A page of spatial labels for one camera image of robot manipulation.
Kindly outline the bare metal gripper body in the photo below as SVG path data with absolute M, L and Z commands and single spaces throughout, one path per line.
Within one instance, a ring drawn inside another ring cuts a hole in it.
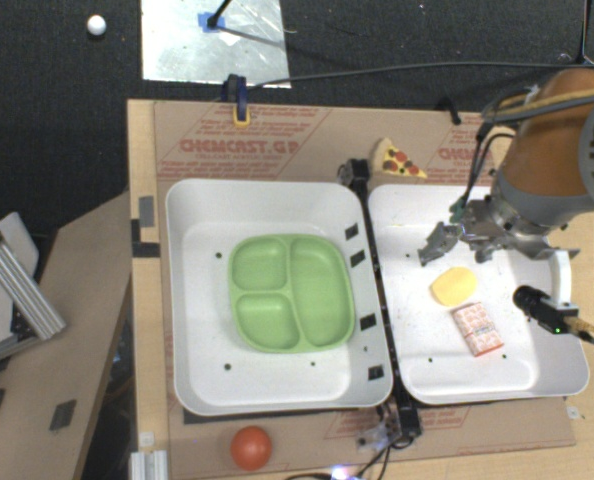
M 495 242 L 501 250 L 516 250 L 529 259 L 546 259 L 553 253 L 550 229 L 519 215 L 503 198 L 467 203 L 460 221 L 460 239 L 474 252 L 476 242 Z

